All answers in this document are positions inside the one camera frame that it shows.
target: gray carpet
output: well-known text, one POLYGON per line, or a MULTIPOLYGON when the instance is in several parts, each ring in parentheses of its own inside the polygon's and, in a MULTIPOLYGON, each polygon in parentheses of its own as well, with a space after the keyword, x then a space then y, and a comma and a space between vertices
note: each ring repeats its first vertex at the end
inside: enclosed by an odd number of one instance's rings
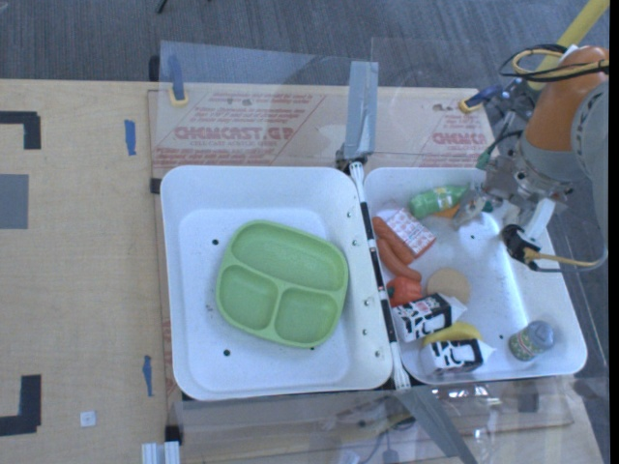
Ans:
MULTIPOLYGON (((484 88, 512 53, 555 42, 587 1, 169 0, 157 14, 160 0, 0 0, 0 77, 148 80, 169 41, 373 59, 384 85, 484 88)), ((581 44, 608 47, 609 36, 606 12, 581 44)), ((557 251, 595 255, 587 184, 573 207, 551 225, 557 251)), ((608 266, 566 280, 587 332, 581 377, 607 379, 608 266)), ((609 458, 607 393, 593 394, 609 458)))

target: blue tape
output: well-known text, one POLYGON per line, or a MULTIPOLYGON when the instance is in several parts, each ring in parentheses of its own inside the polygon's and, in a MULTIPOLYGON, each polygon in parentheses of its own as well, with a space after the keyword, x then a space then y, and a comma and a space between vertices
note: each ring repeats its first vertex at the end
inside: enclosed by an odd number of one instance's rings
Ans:
POLYGON ((135 122, 132 120, 125 121, 125 142, 127 143, 127 152, 132 157, 135 152, 135 122))
POLYGON ((469 98, 464 103, 469 108, 472 108, 473 106, 477 106, 480 103, 489 102, 494 97, 500 95, 502 92, 503 92, 503 88, 501 87, 501 85, 495 84, 493 86, 489 86, 483 89, 477 95, 473 95, 471 98, 469 98))
POLYGON ((176 55, 170 55, 167 59, 167 65, 170 68, 170 75, 172 76, 172 92, 174 93, 174 99, 180 102, 185 99, 185 86, 183 85, 181 63, 176 55))

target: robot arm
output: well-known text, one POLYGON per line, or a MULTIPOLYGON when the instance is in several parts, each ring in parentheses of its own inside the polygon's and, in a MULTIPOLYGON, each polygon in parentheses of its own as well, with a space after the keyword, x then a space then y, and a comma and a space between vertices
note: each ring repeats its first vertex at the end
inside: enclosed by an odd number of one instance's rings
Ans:
POLYGON ((461 225, 485 203, 509 202, 506 225, 535 241, 557 210, 566 208, 574 182, 593 185, 598 223, 608 240, 608 50, 585 46, 567 52, 562 71, 604 61, 605 69, 550 80, 539 95, 523 135, 507 156, 491 159, 486 179, 460 201, 461 225))

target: food package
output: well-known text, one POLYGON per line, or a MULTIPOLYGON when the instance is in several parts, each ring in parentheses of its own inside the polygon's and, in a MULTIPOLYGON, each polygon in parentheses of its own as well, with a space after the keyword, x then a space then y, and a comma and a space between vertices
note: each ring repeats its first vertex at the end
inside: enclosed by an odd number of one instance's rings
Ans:
POLYGON ((494 348, 478 338, 432 342, 423 347, 420 361, 426 374, 464 373, 487 362, 494 348))
POLYGON ((426 252, 436 241, 434 234, 404 208, 391 215, 387 219, 387 224, 410 247, 415 259, 426 252))
POLYGON ((458 299, 438 293, 392 308, 398 338, 404 342, 451 326, 464 311, 458 299))

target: small can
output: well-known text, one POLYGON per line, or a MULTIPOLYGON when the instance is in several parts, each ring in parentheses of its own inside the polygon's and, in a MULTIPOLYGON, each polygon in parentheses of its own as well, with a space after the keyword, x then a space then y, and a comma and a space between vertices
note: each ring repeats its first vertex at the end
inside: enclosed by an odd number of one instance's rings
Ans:
POLYGON ((530 361, 554 345, 554 331, 545 321, 534 321, 514 333, 509 340, 510 351, 521 361, 530 361))

